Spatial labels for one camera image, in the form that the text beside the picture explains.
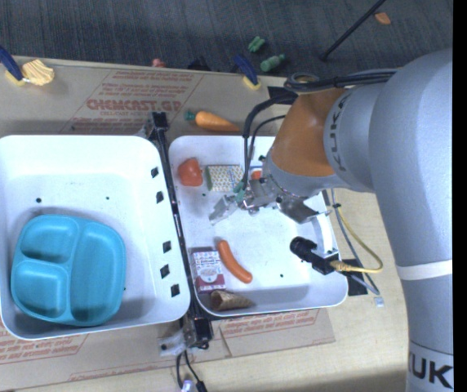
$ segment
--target sausage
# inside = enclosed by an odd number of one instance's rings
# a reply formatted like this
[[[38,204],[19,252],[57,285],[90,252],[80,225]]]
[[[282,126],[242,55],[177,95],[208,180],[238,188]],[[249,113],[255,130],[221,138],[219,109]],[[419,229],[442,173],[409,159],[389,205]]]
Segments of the sausage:
[[[249,271],[244,269],[237,260],[235,260],[234,254],[232,254],[232,250],[230,249],[230,245],[226,240],[221,239],[217,243],[217,251],[219,252],[220,259],[226,269],[228,269],[233,276],[243,283],[250,283],[252,281],[253,276]]]

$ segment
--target blue divided plate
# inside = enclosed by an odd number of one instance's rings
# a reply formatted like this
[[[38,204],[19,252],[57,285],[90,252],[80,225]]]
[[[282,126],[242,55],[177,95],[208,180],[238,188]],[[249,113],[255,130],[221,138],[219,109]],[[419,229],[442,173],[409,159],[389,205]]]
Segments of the blue divided plate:
[[[127,254],[121,236],[94,220],[41,215],[21,230],[11,293],[26,314],[94,327],[119,310]]]

